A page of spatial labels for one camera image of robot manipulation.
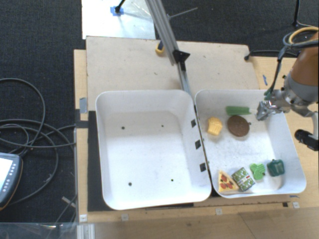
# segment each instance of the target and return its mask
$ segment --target black carpet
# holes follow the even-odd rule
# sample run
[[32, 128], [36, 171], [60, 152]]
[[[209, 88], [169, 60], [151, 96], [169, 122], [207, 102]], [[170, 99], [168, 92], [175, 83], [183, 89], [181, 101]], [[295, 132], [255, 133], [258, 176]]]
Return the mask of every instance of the black carpet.
[[[178, 40], [246, 44], [250, 49], [280, 49], [282, 37], [294, 30], [296, 0], [163, 0]], [[318, 25], [319, 0], [301, 0], [299, 21]], [[46, 123], [75, 123], [73, 50], [84, 49], [81, 0], [0, 0], [0, 79], [21, 78], [34, 84], [46, 102]], [[41, 119], [37, 95], [27, 86], [0, 84], [0, 120]], [[73, 141], [73, 130], [64, 132]], [[2, 132], [23, 142], [19, 132]], [[63, 141], [56, 138], [56, 143]], [[0, 143], [0, 151], [12, 146]], [[54, 222], [65, 208], [61, 198], [75, 194], [74, 160], [69, 148], [59, 150], [51, 183], [29, 200], [0, 211], [0, 222]], [[52, 150], [30, 151], [13, 202], [32, 193], [49, 178], [55, 165]], [[70, 221], [69, 208], [62, 222]]]

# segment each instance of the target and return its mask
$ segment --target blue tape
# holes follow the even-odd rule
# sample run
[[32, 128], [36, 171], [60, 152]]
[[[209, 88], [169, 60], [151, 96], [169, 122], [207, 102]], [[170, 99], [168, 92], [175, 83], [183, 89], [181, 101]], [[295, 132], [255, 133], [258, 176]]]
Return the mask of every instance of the blue tape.
[[120, 8], [120, 12], [119, 13], [115, 12], [115, 7], [116, 6], [110, 7], [110, 11], [111, 11], [111, 14], [113, 14], [113, 16], [121, 16], [121, 15], [124, 14], [124, 10], [123, 10], [122, 7]]
[[267, 84], [266, 76], [265, 76], [265, 75], [263, 75], [263, 79], [264, 79], [264, 83], [265, 83], [265, 85], [267, 86], [268, 84]]

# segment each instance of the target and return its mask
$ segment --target toy pizza slice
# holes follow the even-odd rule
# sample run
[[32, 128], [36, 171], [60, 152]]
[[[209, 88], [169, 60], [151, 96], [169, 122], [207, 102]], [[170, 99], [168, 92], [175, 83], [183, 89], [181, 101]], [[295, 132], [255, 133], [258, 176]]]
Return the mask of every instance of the toy pizza slice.
[[219, 192], [238, 190], [236, 182], [224, 171], [219, 171], [218, 175]]

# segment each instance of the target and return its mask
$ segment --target yellow cable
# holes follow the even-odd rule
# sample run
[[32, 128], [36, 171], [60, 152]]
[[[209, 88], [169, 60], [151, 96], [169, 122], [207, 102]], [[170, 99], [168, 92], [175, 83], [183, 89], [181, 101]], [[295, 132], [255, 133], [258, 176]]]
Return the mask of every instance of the yellow cable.
[[317, 27], [315, 27], [315, 26], [309, 26], [309, 27], [300, 28], [300, 29], [298, 29], [297, 31], [293, 32], [293, 33], [290, 35], [290, 37], [289, 37], [289, 39], [288, 39], [288, 42], [289, 42], [290, 44], [294, 44], [293, 38], [294, 38], [297, 34], [300, 34], [300, 33], [305, 32], [305, 31], [318, 32], [318, 30], [319, 30], [319, 29], [318, 29]]

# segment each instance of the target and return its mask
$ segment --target toy food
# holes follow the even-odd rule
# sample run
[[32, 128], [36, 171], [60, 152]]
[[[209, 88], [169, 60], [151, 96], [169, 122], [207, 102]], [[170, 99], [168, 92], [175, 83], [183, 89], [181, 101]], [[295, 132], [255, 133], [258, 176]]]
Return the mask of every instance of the toy food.
[[212, 135], [219, 135], [221, 129], [223, 128], [223, 123], [219, 118], [210, 117], [208, 119], [208, 130], [207, 133]]
[[255, 184], [254, 180], [250, 177], [244, 167], [234, 172], [231, 177], [233, 177], [234, 181], [237, 183], [242, 191], [248, 190]]
[[281, 159], [277, 159], [277, 160], [273, 159], [271, 162], [267, 164], [267, 168], [268, 168], [269, 174], [273, 177], [282, 175], [285, 173], [284, 163]]
[[238, 190], [236, 182], [224, 171], [219, 171], [218, 174], [219, 192]]
[[235, 136], [245, 136], [249, 132], [248, 122], [238, 115], [232, 116], [227, 121], [228, 130]]
[[250, 170], [253, 172], [255, 180], [261, 180], [266, 172], [266, 168], [263, 164], [251, 164]]

